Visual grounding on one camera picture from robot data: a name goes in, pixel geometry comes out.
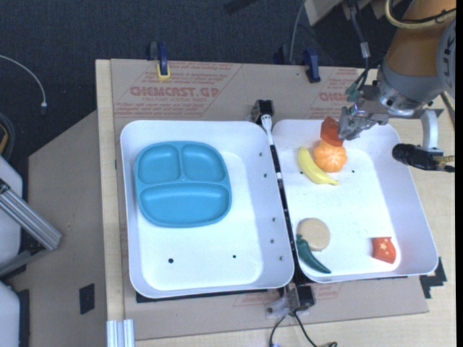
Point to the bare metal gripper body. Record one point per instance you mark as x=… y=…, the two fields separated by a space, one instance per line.
x=374 y=108

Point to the orange tangerine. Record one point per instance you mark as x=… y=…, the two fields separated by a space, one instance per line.
x=330 y=157

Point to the yellow banana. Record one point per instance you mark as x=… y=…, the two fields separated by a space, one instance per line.
x=313 y=170

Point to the thin black and white rod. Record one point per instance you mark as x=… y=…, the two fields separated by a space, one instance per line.
x=278 y=168

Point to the red-orange wedge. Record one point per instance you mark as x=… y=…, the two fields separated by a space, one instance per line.
x=329 y=132

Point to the black cylinder on white bracket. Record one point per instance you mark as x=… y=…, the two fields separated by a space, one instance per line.
x=416 y=155

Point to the green chili pepper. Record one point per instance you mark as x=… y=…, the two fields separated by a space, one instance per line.
x=311 y=259

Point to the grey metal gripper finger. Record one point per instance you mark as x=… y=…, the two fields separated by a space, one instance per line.
x=358 y=128
x=344 y=128

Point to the blue divided plate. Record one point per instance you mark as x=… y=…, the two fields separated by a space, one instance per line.
x=182 y=184

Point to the beige round biscuit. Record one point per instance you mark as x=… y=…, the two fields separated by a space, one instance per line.
x=314 y=233

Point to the brown cardboard board red print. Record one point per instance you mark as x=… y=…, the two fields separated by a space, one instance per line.
x=224 y=85

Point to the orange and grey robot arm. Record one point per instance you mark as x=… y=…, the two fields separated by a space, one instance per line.
x=416 y=45

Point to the red slice with yellow stars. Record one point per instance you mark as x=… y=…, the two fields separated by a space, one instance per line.
x=384 y=249

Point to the white plastic tray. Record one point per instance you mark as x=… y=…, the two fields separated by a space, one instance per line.
x=202 y=266
x=347 y=208

